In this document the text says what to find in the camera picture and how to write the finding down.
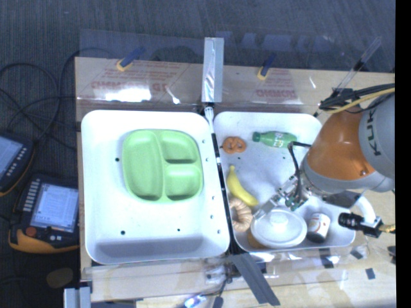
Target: green bottle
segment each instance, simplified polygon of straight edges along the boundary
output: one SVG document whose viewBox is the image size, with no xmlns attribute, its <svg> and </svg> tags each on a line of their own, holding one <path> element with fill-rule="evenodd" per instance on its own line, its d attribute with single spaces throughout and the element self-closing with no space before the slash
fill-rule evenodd
<svg viewBox="0 0 411 308">
<path fill-rule="evenodd" d="M 297 138 L 292 133 L 269 131 L 265 133 L 254 132 L 252 134 L 252 141 L 262 142 L 271 147 L 287 147 L 289 142 L 297 141 Z"/>
</svg>

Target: toy banana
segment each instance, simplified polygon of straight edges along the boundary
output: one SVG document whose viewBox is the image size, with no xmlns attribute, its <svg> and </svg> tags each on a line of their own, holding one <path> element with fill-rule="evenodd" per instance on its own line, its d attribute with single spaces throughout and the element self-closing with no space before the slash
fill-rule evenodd
<svg viewBox="0 0 411 308">
<path fill-rule="evenodd" d="M 254 207 L 258 204 L 258 200 L 241 185 L 234 166 L 230 166 L 229 175 L 227 177 L 227 186 L 233 196 L 242 200 L 249 207 Z"/>
</svg>

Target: green divided plate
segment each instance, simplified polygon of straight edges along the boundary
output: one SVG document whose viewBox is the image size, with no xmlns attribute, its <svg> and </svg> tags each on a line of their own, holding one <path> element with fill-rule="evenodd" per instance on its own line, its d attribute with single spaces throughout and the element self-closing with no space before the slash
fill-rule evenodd
<svg viewBox="0 0 411 308">
<path fill-rule="evenodd" d="M 123 175 L 128 191 L 152 202 L 186 200 L 203 188 L 195 140 L 175 130 L 136 130 L 123 143 Z"/>
</svg>

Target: blue clip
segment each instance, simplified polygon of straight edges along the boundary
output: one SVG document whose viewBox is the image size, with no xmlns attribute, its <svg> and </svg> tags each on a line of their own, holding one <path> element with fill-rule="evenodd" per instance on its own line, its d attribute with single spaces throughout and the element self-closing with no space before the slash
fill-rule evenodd
<svg viewBox="0 0 411 308">
<path fill-rule="evenodd" d="M 126 57 L 124 57 L 122 60 L 119 60 L 117 62 L 117 69 L 121 72 L 124 72 L 127 70 L 131 65 L 133 65 L 133 60 L 137 59 L 141 54 L 143 54 L 146 51 L 145 48 L 139 47 L 135 50 L 133 50 L 131 53 L 129 53 Z"/>
<path fill-rule="evenodd" d="M 275 59 L 275 53 L 272 53 L 270 55 L 270 57 L 268 57 L 267 60 L 264 62 L 263 66 L 261 66 L 259 68 L 258 73 L 257 73 L 257 77 L 260 80 L 265 80 L 266 79 L 266 77 L 268 75 L 268 71 L 270 70 L 270 67 L 271 67 L 272 62 L 274 61 L 274 59 Z"/>
</svg>

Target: toy can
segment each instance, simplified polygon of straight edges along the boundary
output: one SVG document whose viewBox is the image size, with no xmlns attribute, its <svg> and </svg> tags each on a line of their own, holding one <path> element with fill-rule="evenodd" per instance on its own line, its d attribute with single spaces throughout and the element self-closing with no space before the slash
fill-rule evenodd
<svg viewBox="0 0 411 308">
<path fill-rule="evenodd" d="M 329 224 L 329 216 L 321 212 L 314 212 L 311 215 L 307 228 L 307 239 L 311 242 L 322 243 L 326 240 Z"/>
</svg>

